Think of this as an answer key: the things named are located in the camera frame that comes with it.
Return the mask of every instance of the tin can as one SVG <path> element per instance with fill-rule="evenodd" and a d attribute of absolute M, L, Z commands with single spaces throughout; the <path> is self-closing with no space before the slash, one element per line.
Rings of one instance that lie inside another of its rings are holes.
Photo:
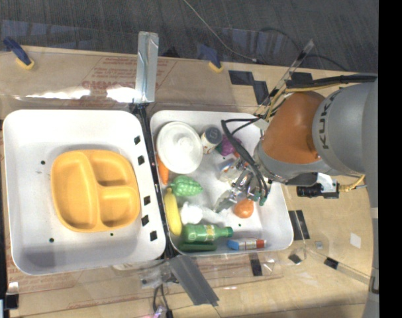
<path fill-rule="evenodd" d="M 201 135 L 201 142 L 204 154 L 210 154 L 214 148 L 220 144 L 223 139 L 221 131 L 216 126 L 208 127 L 205 132 Z"/>

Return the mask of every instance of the green bottle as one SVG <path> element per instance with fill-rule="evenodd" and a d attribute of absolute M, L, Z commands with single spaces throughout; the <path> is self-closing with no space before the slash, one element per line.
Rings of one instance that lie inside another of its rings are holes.
<path fill-rule="evenodd" d="M 231 237 L 232 235 L 233 229 L 231 227 L 222 229 L 217 225 L 187 224 L 181 231 L 181 237 L 185 242 L 215 241 L 220 237 Z"/>

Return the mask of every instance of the white plate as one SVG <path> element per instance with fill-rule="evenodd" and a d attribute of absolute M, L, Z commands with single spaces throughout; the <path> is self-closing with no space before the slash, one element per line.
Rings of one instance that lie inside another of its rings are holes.
<path fill-rule="evenodd" d="M 3 138 L 11 250 L 20 270 L 51 274 L 145 262 L 163 253 L 165 233 L 142 127 L 135 116 L 124 111 L 20 110 L 5 118 Z M 127 227 L 78 233 L 56 216 L 50 169 L 61 153 L 95 148 L 112 150 L 130 161 L 141 211 Z"/>
<path fill-rule="evenodd" d="M 155 113 L 150 121 L 152 139 L 156 142 L 156 137 L 160 129 L 171 121 L 181 121 L 193 127 L 199 135 L 209 126 L 216 126 L 221 129 L 221 120 L 227 119 L 252 119 L 253 116 L 246 113 L 222 113 L 208 111 L 159 111 Z M 234 129 L 243 125 L 241 122 L 228 123 L 228 129 Z M 239 138 L 245 149 L 253 155 L 254 149 L 260 141 L 261 133 L 258 127 L 249 125 L 235 134 Z M 220 168 L 230 157 L 223 158 L 217 151 L 204 154 L 200 167 L 193 173 L 188 174 L 203 187 L 203 192 L 195 197 L 179 197 L 178 205 L 182 206 L 184 201 L 212 208 L 216 200 L 229 189 L 227 183 L 221 182 L 219 178 Z M 254 213 L 247 219 L 240 219 L 233 213 L 229 213 L 226 218 L 227 223 L 233 228 L 233 238 L 258 238 L 267 240 L 267 245 L 261 251 L 283 250 L 293 242 L 293 228 L 287 212 L 286 202 L 281 189 L 281 184 L 274 182 L 271 192 L 264 206 L 255 204 Z M 178 250 L 179 237 L 170 234 L 172 243 Z M 193 256 L 209 254 L 230 254 L 247 253 L 247 251 L 231 250 L 227 247 L 227 239 L 220 238 L 217 241 L 218 248 L 213 252 L 190 252 Z"/>

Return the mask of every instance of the yellow cable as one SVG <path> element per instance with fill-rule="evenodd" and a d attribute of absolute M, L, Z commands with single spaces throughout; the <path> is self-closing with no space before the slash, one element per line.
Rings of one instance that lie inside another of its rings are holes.
<path fill-rule="evenodd" d="M 363 174 L 362 176 L 360 176 L 358 178 L 358 180 L 356 182 L 354 182 L 353 184 L 350 185 L 339 185 L 339 192 L 349 192 L 353 189 L 355 189 L 355 187 L 357 187 L 366 177 L 365 174 Z"/>

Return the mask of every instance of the table surface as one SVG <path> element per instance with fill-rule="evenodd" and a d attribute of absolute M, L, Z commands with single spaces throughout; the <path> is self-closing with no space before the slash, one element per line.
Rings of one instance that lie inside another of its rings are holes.
<path fill-rule="evenodd" d="M 12 53 L 0 52 L 0 118 L 28 106 L 18 97 L 47 91 L 75 91 L 87 87 L 102 96 L 108 78 L 126 83 L 115 74 L 105 78 L 107 62 L 124 65 L 125 76 L 135 69 L 135 57 L 25 47 L 36 66 L 24 71 Z M 224 71 L 212 71 L 207 62 L 178 58 L 158 61 L 156 102 L 149 114 L 161 109 L 194 109 L 253 113 L 257 108 L 252 85 L 235 85 L 229 71 L 251 72 L 255 81 L 271 89 L 287 68 L 224 62 Z M 340 75 L 324 70 L 297 70 L 314 79 Z M 335 88 L 322 89 L 328 95 Z M 3 141 L 0 133 L 1 160 Z M 5 170 L 3 199 L 6 202 Z M 341 184 L 355 178 L 340 176 Z M 219 306 L 194 306 L 177 284 L 166 286 L 165 297 L 175 317 L 361 317 L 372 265 L 372 223 L 366 188 L 341 193 L 339 199 L 300 198 L 294 187 L 283 186 L 289 211 L 303 215 L 309 237 L 294 240 L 286 250 L 258 253 L 263 276 L 252 273 L 248 255 L 235 258 L 197 258 L 196 263 L 220 298 Z M 4 203 L 8 231 L 7 204 Z M 136 266 L 127 270 L 107 267 L 48 276 L 29 276 L 14 265 L 7 236 L 10 282 L 20 286 L 20 306 L 11 317 L 147 317 L 153 315 L 153 289 L 143 287 Z M 290 258 L 296 254 L 300 263 Z M 164 303 L 159 295 L 157 304 Z"/>

